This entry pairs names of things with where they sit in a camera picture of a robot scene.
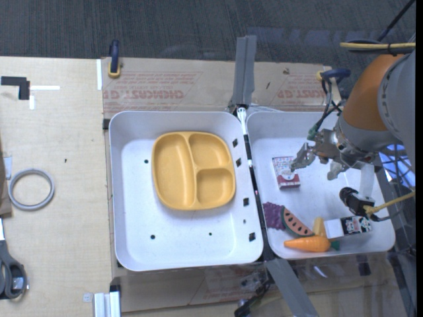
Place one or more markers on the red and white carton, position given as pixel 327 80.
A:
pixel 287 177

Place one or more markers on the orange carrot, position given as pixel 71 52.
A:
pixel 309 243

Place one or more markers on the pale yellow block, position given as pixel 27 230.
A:
pixel 319 226

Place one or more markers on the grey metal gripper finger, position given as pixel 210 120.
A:
pixel 304 157
pixel 335 172

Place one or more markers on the purple grapes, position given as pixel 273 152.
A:
pixel 272 215

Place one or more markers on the white plastic tray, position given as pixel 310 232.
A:
pixel 185 239
pixel 327 197

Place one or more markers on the watermelon slice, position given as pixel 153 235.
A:
pixel 295 225

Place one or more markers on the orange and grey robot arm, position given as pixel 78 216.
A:
pixel 367 101

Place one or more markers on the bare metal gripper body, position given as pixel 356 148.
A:
pixel 328 144

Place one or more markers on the white carton with cow print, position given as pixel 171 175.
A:
pixel 353 226

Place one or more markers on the yellow divided plate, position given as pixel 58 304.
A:
pixel 175 170

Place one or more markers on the black cylinder on white bracket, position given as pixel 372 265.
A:
pixel 355 201

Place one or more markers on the brown cardboard board, red print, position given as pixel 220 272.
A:
pixel 158 91

